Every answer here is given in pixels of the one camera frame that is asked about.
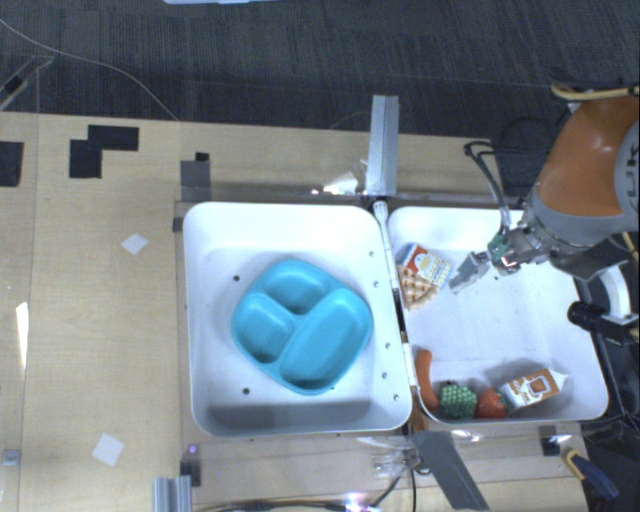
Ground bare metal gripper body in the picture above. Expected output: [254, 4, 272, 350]
[487, 225, 552, 276]

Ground orange and white carton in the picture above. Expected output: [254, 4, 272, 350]
[395, 242, 454, 292]

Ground white plastic tray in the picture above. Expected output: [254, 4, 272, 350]
[181, 200, 415, 440]
[387, 204, 611, 427]

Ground pizza slice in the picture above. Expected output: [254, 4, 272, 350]
[397, 264, 439, 313]

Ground orange sausage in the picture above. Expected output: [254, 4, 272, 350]
[414, 348, 442, 414]

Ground green grapes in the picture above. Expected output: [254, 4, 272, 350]
[438, 381, 479, 419]

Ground brown and white carton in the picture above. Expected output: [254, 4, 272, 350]
[494, 368, 569, 417]

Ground red strawberry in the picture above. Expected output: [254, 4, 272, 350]
[474, 388, 509, 420]

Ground blue divided plate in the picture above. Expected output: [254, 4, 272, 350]
[230, 258, 376, 397]

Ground black cylinder on white bracket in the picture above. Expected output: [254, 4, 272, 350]
[567, 264, 640, 347]

